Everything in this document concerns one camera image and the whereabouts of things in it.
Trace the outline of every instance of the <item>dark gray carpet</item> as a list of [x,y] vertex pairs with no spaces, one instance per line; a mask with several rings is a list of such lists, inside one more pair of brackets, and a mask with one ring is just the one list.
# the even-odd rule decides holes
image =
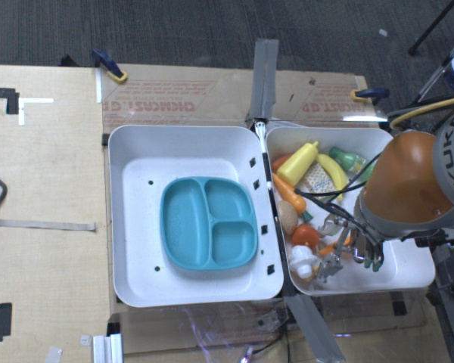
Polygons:
[[[68,54],[93,66],[97,46],[118,63],[251,69],[256,39],[271,38],[279,70],[362,75],[390,89],[378,106],[391,111],[410,104],[454,47],[453,8],[407,53],[450,1],[0,0],[0,64],[54,66]],[[431,95],[441,94],[438,83]]]

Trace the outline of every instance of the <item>green bottle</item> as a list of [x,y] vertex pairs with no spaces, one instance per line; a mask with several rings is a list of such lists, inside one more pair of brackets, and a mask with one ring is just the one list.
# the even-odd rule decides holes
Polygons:
[[[367,159],[363,156],[360,156],[359,154],[344,152],[339,147],[333,147],[332,149],[330,149],[329,156],[332,159],[335,159],[345,171],[351,172],[355,175],[360,172],[368,162]],[[361,174],[359,179],[366,182],[368,177],[372,173],[374,166],[375,162],[370,164],[370,167],[367,168],[363,172],[363,174]]]

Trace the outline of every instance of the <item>white tray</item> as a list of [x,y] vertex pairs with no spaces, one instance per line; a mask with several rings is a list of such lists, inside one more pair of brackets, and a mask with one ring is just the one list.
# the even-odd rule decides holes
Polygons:
[[[266,137],[267,150],[272,159],[289,154],[306,142],[318,141],[319,152],[327,154],[333,145],[348,152],[357,152],[370,160],[380,153],[392,136],[373,128],[310,128],[284,127],[272,129]],[[339,203],[344,209],[353,213],[355,199],[359,191],[344,195]],[[310,222],[318,228],[323,225],[326,211],[307,201],[307,209],[314,216]],[[337,240],[339,234],[324,239],[325,244]],[[290,237],[285,235],[287,254],[291,250]],[[378,272],[365,269],[350,256],[343,256],[344,268],[336,275],[328,277],[327,283],[319,281],[306,282],[295,273],[290,273],[296,288],[311,296],[332,295],[341,293],[362,293],[375,290],[402,290],[426,287],[435,278],[435,267],[428,248],[419,248],[414,240],[392,240],[384,243],[384,264]]]
[[[279,293],[283,273],[278,239],[254,133],[241,127],[121,126],[108,145],[113,281],[125,304],[261,300]],[[160,237],[160,199],[172,180],[184,176],[227,178],[247,190],[259,233],[257,253],[249,263],[192,271],[169,260]]]

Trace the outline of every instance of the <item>yellow cable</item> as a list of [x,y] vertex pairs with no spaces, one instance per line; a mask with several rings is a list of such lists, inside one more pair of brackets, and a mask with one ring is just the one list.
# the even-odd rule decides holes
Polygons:
[[405,121],[406,119],[412,118],[414,116],[419,116],[420,114],[427,113],[431,110],[439,109],[440,107],[445,107],[445,106],[449,106],[449,105],[454,105],[454,98],[450,98],[449,100],[445,100],[445,101],[436,102],[435,104],[426,105],[426,106],[420,107],[418,109],[412,110],[411,112],[405,113],[402,116],[398,116],[396,119],[394,119],[390,123],[390,127],[392,129],[395,129],[395,126],[397,124],[400,124],[402,121]]

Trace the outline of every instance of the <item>blue clamp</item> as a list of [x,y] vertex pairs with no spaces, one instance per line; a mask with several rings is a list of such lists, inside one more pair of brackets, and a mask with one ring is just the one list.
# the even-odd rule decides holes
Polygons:
[[366,88],[365,90],[352,90],[350,98],[355,102],[366,102],[369,98],[374,98],[372,101],[375,105],[376,102],[382,98],[387,98],[390,95],[388,88]]
[[108,54],[99,48],[95,47],[91,51],[91,55],[96,59],[100,64],[103,64],[107,68],[107,74],[109,77],[114,79],[118,83],[123,83],[128,78],[126,71],[121,70],[116,62],[110,58]]

